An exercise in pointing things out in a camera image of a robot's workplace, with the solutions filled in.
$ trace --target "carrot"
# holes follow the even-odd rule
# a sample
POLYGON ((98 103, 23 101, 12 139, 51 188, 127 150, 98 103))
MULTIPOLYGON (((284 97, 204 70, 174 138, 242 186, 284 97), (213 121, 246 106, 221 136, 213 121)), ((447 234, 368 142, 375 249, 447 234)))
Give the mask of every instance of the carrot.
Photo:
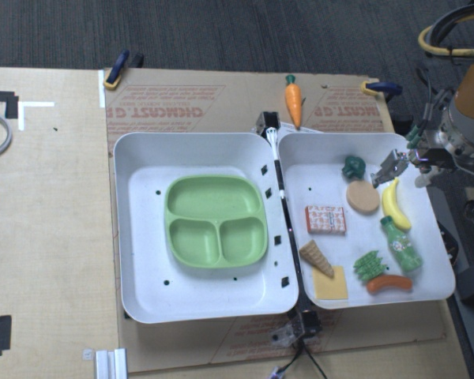
POLYGON ((396 287, 404 291, 410 291, 412 280, 407 276, 380 275, 367 282, 367 290, 373 294, 387 287, 396 287))
POLYGON ((288 82, 288 85, 284 90, 286 107, 288 107, 295 128, 299 129, 302 121, 302 93, 300 87, 295 84, 295 76, 288 74, 286 76, 286 81, 288 82))

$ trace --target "robotic end effector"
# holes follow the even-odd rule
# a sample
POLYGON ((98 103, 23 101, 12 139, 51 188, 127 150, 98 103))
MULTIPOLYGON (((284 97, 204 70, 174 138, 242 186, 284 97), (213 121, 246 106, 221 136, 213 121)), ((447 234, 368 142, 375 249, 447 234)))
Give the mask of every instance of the robotic end effector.
POLYGON ((408 158, 424 174, 461 169, 474 175, 474 64, 443 109, 439 128, 425 130, 408 158))

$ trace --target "round tan disc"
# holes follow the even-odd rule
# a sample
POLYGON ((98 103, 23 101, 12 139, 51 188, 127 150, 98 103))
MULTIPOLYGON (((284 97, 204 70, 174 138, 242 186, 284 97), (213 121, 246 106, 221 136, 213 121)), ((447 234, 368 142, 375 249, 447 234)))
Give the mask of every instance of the round tan disc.
POLYGON ((375 212, 381 201, 379 192, 365 180, 355 180, 349 184, 346 198, 353 209, 365 214, 375 212))

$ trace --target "bottle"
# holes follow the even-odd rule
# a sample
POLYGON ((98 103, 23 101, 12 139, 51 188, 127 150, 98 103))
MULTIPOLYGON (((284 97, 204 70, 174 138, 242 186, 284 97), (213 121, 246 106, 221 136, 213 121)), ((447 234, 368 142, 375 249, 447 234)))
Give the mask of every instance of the bottle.
POLYGON ((415 270, 423 264, 423 260, 416 253, 408 236, 395 226, 391 216, 381 219, 381 225, 388 237, 388 246, 403 272, 415 270))

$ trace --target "yellow square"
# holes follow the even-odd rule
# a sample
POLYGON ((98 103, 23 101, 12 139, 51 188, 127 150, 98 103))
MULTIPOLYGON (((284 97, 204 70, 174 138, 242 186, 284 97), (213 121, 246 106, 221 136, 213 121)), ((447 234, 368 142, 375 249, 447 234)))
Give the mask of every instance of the yellow square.
POLYGON ((333 278, 313 268, 314 294, 317 299, 347 299, 348 287, 342 265, 333 265, 333 278))

